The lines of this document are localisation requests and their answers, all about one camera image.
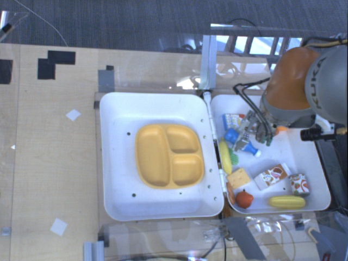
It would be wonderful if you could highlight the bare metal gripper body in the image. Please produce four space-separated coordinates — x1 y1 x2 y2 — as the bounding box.
250 112 274 145

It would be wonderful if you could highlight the blue and white bottle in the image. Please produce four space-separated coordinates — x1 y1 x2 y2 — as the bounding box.
223 128 262 158

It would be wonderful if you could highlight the green ridged toy vegetable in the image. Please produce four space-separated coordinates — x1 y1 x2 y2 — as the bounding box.
228 147 240 166

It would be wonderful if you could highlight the blue and white carton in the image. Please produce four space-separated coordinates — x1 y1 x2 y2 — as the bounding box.
222 113 246 132

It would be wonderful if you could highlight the yellow banana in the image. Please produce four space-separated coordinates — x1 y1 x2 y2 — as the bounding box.
218 138 233 176

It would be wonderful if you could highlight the yellow cheese wedge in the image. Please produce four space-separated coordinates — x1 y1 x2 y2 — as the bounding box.
226 167 252 190

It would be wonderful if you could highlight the white plastic tray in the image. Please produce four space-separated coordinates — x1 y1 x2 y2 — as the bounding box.
99 92 225 222
210 94 332 215

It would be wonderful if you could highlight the brown and white carton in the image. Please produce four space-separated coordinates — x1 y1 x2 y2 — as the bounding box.
253 163 292 191

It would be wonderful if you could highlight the red tomato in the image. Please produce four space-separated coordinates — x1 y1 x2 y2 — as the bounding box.
235 189 254 210

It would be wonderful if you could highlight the strawberry print can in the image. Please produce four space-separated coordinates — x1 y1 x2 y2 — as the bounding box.
288 173 311 197

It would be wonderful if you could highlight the yellow corn cob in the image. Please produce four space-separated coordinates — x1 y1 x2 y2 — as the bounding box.
268 195 307 210

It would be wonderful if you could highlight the yellow divided plate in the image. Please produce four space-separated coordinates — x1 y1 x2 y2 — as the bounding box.
134 123 206 190

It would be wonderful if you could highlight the black cylinder on white bracket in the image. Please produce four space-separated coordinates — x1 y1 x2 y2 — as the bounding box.
300 115 337 142

